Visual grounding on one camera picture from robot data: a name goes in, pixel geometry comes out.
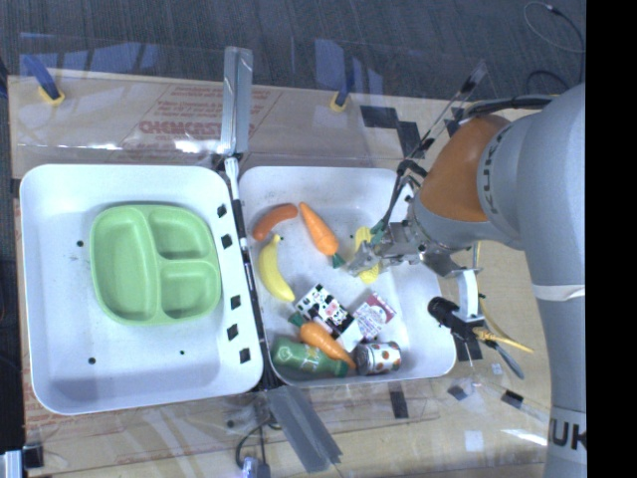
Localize cow print carton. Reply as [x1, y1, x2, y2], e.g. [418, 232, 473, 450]
[294, 283, 365, 354]

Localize orange carrot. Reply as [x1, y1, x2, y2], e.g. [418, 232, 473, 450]
[288, 311, 357, 371]
[298, 201, 347, 270]

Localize white plastic tray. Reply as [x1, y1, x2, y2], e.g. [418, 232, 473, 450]
[18, 162, 265, 416]
[237, 165, 458, 387]

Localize green bottle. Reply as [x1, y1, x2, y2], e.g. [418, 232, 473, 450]
[270, 336, 350, 380]

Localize orange sausage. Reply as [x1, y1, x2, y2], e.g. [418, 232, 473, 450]
[251, 202, 300, 243]

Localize yellow corn cob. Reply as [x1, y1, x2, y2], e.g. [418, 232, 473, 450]
[353, 225, 385, 286]

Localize yellow banana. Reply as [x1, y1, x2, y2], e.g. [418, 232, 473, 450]
[257, 233, 298, 304]

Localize green divided plate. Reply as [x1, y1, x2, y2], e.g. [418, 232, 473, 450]
[89, 204, 223, 327]

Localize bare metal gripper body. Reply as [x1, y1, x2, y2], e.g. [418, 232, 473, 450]
[370, 219, 435, 269]

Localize pink and white carton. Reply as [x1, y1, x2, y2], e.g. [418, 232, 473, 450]
[352, 291, 398, 343]

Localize brown cardboard board red print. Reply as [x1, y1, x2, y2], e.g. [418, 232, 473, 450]
[7, 70, 554, 478]

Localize black cylinder on white bracket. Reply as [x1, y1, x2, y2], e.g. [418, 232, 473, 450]
[426, 266, 487, 344]

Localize white can with coloured dots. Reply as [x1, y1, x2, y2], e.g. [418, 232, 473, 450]
[353, 341, 403, 377]

